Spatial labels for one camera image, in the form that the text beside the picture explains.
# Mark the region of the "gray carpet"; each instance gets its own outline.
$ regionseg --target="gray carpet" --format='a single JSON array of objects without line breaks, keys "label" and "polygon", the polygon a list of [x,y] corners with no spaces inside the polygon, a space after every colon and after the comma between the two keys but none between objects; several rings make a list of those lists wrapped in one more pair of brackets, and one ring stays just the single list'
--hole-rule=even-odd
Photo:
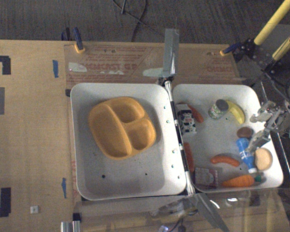
[{"label": "gray carpet", "polygon": [[[0,39],[60,40],[78,27],[84,41],[163,42],[164,29],[177,27],[181,43],[232,44],[255,37],[283,0],[146,1],[142,21],[159,34],[140,25],[133,37],[136,20],[111,0],[0,0]],[[144,6],[128,0],[126,10],[140,17]]]}]

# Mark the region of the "tin can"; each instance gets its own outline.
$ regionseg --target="tin can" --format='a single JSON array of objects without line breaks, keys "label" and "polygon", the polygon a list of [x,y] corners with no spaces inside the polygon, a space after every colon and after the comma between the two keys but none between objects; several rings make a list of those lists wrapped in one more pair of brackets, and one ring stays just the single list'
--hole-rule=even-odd
[{"label": "tin can", "polygon": [[229,109],[229,105],[225,100],[219,99],[214,105],[208,110],[208,114],[213,119],[220,119],[226,114]]}]

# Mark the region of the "dark floor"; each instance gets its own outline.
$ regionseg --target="dark floor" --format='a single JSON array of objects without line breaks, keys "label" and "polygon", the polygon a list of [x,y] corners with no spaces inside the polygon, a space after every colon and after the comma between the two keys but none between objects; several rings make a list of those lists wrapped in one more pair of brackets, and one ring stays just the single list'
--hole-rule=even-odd
[{"label": "dark floor", "polygon": [[[0,0],[0,39],[61,40],[66,27],[78,27],[84,41],[164,42],[164,29],[180,30],[181,43],[233,44],[255,37],[283,0]],[[267,43],[267,50],[290,33],[290,11]],[[238,65],[243,78],[260,74],[250,60]],[[275,77],[290,79],[290,52]],[[270,98],[277,97],[269,87]],[[290,161],[290,140],[283,139]],[[283,187],[290,188],[288,166]]]}]

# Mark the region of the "white bottle cap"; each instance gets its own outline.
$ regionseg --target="white bottle cap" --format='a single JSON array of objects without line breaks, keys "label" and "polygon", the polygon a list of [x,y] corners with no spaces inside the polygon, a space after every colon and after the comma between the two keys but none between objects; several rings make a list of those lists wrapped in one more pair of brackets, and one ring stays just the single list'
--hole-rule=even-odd
[{"label": "white bottle cap", "polygon": [[254,173],[257,172],[257,169],[256,169],[256,168],[251,168],[251,169],[248,169],[248,172],[249,172],[250,174],[254,174]]}]

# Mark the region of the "small white cube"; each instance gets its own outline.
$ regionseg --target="small white cube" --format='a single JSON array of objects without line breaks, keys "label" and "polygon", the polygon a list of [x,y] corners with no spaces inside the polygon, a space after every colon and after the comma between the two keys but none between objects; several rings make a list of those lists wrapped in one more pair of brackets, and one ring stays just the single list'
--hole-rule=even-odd
[{"label": "small white cube", "polygon": [[31,206],[30,207],[30,214],[37,214],[39,213],[39,206],[36,205],[36,206]]}]

